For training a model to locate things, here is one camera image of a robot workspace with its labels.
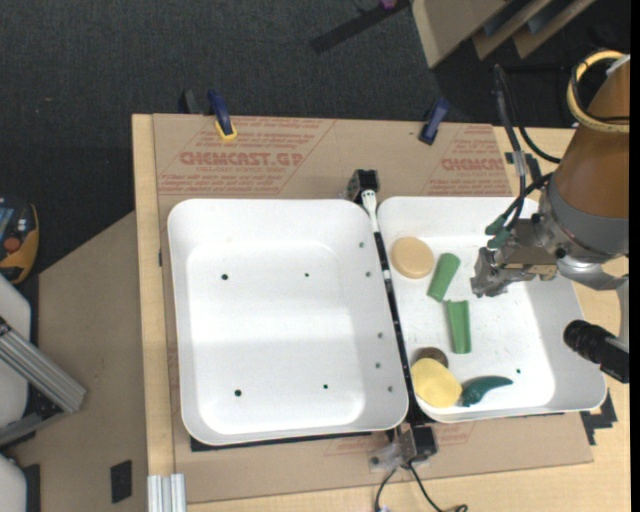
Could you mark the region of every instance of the yellow disc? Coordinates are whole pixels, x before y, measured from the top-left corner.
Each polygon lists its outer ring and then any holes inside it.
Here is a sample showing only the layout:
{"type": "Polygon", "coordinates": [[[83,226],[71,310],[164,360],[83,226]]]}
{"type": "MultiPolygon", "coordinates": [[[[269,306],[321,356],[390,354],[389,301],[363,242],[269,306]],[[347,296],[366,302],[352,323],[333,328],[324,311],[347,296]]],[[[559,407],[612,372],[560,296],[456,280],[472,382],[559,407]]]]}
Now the yellow disc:
{"type": "Polygon", "coordinates": [[[429,246],[422,240],[405,237],[393,244],[391,264],[403,276],[420,279],[433,270],[435,258],[429,246]]]}
{"type": "Polygon", "coordinates": [[[411,377],[416,395],[433,407],[451,407],[462,395],[462,385],[435,359],[417,361],[411,367],[411,377]]]}

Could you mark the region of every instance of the black carpet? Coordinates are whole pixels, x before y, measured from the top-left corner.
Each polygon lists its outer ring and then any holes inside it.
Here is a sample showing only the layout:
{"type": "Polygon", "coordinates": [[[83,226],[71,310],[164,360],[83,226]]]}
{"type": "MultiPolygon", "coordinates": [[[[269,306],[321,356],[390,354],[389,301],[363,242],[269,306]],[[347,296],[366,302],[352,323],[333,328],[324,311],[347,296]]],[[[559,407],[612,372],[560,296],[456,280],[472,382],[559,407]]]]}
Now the black carpet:
{"type": "Polygon", "coordinates": [[[527,59],[463,43],[433,70],[406,2],[4,0],[0,194],[35,204],[36,272],[134,208],[133,113],[176,112],[180,93],[224,95],[232,114],[497,124],[490,70],[510,70],[528,126],[571,124],[568,69],[595,46],[630,51],[631,0],[599,0],[527,59]]]}

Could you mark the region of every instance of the green object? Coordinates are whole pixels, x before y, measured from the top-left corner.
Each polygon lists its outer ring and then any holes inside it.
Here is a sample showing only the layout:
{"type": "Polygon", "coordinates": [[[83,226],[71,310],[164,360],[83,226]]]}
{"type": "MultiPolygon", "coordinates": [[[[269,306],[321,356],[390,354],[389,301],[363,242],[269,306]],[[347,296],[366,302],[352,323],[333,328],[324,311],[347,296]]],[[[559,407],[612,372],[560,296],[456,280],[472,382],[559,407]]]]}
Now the green object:
{"type": "Polygon", "coordinates": [[[509,231],[507,228],[502,228],[498,231],[498,234],[496,236],[489,240],[489,242],[487,243],[487,247],[489,247],[489,249],[500,249],[500,247],[502,247],[507,241],[507,238],[509,238],[509,236],[511,236],[511,231],[509,231]]]}
{"type": "Polygon", "coordinates": [[[438,258],[438,263],[436,263],[436,269],[429,284],[427,295],[438,302],[442,302],[459,266],[460,258],[455,254],[448,252],[441,254],[438,258]]]}
{"type": "Polygon", "coordinates": [[[447,318],[453,338],[453,351],[456,354],[471,352],[471,326],[469,322],[469,301],[446,301],[447,318]]]}
{"type": "Polygon", "coordinates": [[[500,215],[496,220],[494,220],[491,224],[489,224],[485,230],[485,235],[495,235],[502,227],[505,222],[507,222],[507,218],[504,215],[500,215]]]}
{"type": "Polygon", "coordinates": [[[511,384],[513,384],[513,381],[507,377],[497,377],[494,375],[478,377],[477,379],[466,382],[464,386],[462,386],[460,403],[463,407],[471,407],[482,400],[484,395],[492,389],[509,386],[511,384]]]}

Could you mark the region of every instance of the blue clamp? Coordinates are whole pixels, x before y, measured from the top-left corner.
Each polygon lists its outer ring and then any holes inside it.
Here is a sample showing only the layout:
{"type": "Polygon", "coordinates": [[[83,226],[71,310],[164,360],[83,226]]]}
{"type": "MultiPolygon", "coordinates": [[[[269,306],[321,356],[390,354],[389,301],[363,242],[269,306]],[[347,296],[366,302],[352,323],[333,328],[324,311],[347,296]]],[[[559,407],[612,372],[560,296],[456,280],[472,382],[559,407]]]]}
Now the blue clamp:
{"type": "Polygon", "coordinates": [[[211,104],[211,114],[216,116],[216,129],[223,140],[233,140],[238,136],[238,132],[231,123],[229,110],[224,98],[213,89],[207,92],[207,98],[211,104]]]}
{"type": "Polygon", "coordinates": [[[438,98],[436,104],[431,109],[426,124],[420,130],[418,139],[431,146],[436,140],[438,134],[438,126],[449,112],[449,102],[444,98],[438,98]]]}

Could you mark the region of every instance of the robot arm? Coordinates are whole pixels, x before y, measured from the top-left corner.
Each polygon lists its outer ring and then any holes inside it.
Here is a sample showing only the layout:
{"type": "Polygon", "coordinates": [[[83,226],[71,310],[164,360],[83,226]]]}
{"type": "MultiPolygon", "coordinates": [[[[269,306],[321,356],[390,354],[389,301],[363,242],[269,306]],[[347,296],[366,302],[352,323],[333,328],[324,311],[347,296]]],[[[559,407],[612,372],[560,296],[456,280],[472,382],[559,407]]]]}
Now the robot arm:
{"type": "MultiPolygon", "coordinates": [[[[521,189],[512,208],[487,228],[495,236],[480,249],[471,279],[478,297],[504,293],[513,282],[536,276],[545,281],[557,274],[595,290],[616,290],[623,312],[618,336],[576,321],[567,326],[564,339],[622,382],[629,381],[629,276],[609,275],[602,265],[629,253],[630,73],[629,56],[612,51],[597,52],[574,69],[567,100],[580,125],[567,152],[554,173],[521,189]],[[615,63],[587,112],[577,84],[603,60],[615,63]],[[541,189],[538,211],[520,219],[517,202],[533,188],[541,189]],[[513,218],[505,226],[509,215],[513,218]]],[[[517,157],[519,147],[514,152],[517,157]]],[[[515,160],[522,183],[524,164],[515,160]]]]}

